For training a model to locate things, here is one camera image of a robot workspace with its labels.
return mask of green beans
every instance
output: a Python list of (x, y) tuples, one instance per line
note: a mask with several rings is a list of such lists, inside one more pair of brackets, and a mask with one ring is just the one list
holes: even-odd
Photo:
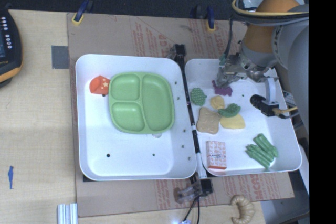
[(246, 146), (246, 153), (252, 159), (255, 159), (266, 169), (274, 158), (278, 157), (278, 150), (274, 147), (263, 134), (258, 134), (253, 141), (256, 145), (249, 144)]

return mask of wooden table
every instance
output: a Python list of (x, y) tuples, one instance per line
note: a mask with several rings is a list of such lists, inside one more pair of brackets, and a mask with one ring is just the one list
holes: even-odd
[[(67, 46), (66, 13), (10, 10), (24, 66), (0, 88), (0, 223), (57, 223), (58, 204), (76, 203), (69, 69), (53, 69), (51, 47)], [(13, 167), (13, 188), (8, 171)], [(254, 202), (251, 224), (265, 223)], [(79, 218), (78, 223), (180, 223), (187, 209)], [(201, 207), (200, 223), (232, 223), (230, 205)], [(197, 207), (189, 217), (197, 220)]]

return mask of tan bread slice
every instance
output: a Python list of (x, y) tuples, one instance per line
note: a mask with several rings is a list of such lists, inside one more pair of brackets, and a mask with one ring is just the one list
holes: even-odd
[(227, 129), (243, 129), (245, 128), (245, 121), (240, 114), (235, 115), (234, 117), (221, 117), (220, 124), (223, 128)]
[(210, 99), (210, 105), (216, 110), (225, 108), (224, 99), (220, 95), (216, 95), (216, 96), (212, 97)]
[(197, 130), (202, 133), (216, 134), (219, 131), (219, 120), (221, 116), (208, 108), (200, 109), (200, 116), (197, 121)]

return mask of black device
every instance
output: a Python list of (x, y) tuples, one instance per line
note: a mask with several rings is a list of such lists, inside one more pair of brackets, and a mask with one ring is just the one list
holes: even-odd
[(0, 88), (21, 71), (23, 47), (17, 26), (8, 9), (0, 10)]

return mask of green plate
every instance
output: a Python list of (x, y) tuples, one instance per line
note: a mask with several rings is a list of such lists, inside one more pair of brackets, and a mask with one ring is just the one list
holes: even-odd
[(163, 133), (174, 123), (171, 87), (154, 73), (115, 75), (109, 85), (109, 107), (114, 125), (126, 133)]

